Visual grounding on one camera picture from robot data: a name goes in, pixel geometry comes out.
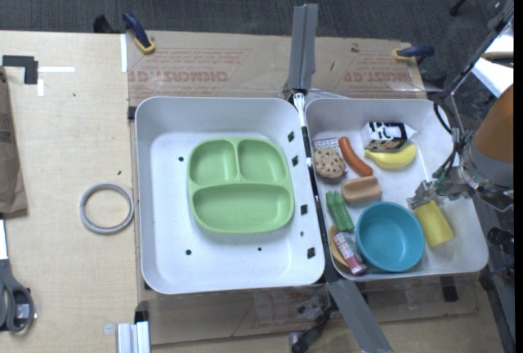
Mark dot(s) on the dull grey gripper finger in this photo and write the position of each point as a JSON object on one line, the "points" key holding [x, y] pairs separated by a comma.
{"points": [[416, 202], [427, 188]]}

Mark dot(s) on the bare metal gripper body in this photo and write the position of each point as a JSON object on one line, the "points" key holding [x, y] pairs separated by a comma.
{"points": [[453, 188]]}

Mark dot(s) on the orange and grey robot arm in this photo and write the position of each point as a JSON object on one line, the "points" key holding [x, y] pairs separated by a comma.
{"points": [[496, 126]]}

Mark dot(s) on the yellow bottle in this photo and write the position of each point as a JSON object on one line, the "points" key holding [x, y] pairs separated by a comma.
{"points": [[436, 224]]}

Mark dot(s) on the yellow banana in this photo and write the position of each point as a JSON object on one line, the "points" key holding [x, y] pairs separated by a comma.
{"points": [[394, 160]]}

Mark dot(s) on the blue bowl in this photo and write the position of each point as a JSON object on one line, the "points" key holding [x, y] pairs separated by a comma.
{"points": [[388, 237]]}

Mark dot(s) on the tan hot dog bun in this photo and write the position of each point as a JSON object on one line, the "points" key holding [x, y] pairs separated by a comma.
{"points": [[361, 190]]}

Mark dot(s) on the black and white milk carton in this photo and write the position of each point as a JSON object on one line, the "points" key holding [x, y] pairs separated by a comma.
{"points": [[386, 130]]}

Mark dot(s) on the white plastic tray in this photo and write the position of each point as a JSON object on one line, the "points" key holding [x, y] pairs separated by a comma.
{"points": [[163, 220], [457, 261]]}

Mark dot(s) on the orange sausage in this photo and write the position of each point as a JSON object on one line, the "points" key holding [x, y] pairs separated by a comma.
{"points": [[354, 158]]}

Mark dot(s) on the green asparagus bundle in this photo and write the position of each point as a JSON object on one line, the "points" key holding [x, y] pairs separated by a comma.
{"points": [[340, 211]]}

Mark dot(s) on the red and white small bottle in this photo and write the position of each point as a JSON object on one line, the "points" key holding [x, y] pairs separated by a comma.
{"points": [[350, 254]]}

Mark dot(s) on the yellow orange wedge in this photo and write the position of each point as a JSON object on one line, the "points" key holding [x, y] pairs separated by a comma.
{"points": [[335, 249]]}

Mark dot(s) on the brown round biscuit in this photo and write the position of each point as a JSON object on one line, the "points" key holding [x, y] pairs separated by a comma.
{"points": [[329, 163]]}

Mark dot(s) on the white packet with red print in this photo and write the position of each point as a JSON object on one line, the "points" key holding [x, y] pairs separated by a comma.
{"points": [[324, 143]]}

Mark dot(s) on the thin black and white rod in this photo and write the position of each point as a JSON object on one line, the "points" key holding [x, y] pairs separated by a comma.
{"points": [[304, 135]]}

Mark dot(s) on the green divided plate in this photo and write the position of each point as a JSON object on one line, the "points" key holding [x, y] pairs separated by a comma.
{"points": [[241, 204]]}

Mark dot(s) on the brown cardboard board red print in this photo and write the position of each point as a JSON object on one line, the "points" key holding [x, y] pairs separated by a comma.
{"points": [[212, 65]]}

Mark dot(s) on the brown paper bag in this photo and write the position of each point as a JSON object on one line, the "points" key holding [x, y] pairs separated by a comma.
{"points": [[10, 163]]}

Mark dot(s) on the black cylinder on white bracket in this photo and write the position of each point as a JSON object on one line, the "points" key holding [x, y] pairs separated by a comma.
{"points": [[500, 236]]}

